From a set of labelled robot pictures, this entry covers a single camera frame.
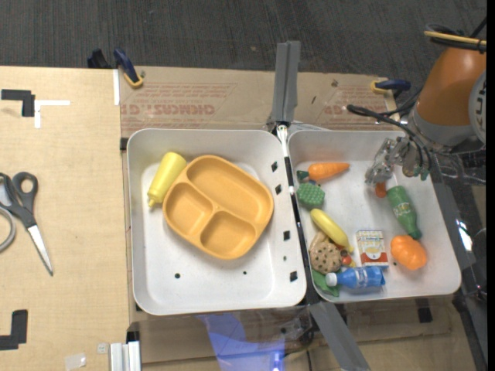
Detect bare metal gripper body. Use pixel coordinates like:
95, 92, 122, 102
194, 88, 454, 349
372, 135, 419, 178

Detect green plastic bottle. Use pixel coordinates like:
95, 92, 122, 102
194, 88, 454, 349
386, 184, 423, 241

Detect white plastic tray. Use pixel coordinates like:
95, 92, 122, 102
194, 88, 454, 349
287, 129, 463, 305
126, 128, 308, 317

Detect orange carrot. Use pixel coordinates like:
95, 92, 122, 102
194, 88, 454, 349
295, 162, 351, 182

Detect green textured toy food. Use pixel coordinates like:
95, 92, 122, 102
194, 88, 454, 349
295, 182, 326, 209

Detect yellow banana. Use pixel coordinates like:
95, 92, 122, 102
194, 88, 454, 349
309, 207, 355, 254

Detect white and red carton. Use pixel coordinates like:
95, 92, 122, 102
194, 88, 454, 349
355, 229, 391, 269

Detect orange toy pepper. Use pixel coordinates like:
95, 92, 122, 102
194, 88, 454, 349
390, 234, 428, 272

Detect beige toy bread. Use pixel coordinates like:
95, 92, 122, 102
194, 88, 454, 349
309, 230, 330, 250

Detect small red and orange toy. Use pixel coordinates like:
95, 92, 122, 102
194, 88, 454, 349
339, 247, 357, 269

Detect brown chocolate chip biscuit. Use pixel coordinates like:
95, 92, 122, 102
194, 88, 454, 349
309, 241, 343, 274

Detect blue plastic bottle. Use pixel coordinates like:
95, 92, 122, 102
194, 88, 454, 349
324, 265, 387, 295

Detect green toy leaf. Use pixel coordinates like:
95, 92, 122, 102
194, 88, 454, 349
311, 269, 342, 298

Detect orange divided plate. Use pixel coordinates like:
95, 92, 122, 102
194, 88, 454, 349
162, 154, 275, 261

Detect brown cardboard board red print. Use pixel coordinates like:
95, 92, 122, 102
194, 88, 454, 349
118, 65, 453, 365

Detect yellow squeeze bottle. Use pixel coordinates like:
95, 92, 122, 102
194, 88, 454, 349
146, 151, 188, 209

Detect grey handled scissors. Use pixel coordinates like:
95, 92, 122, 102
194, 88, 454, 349
0, 171, 55, 277

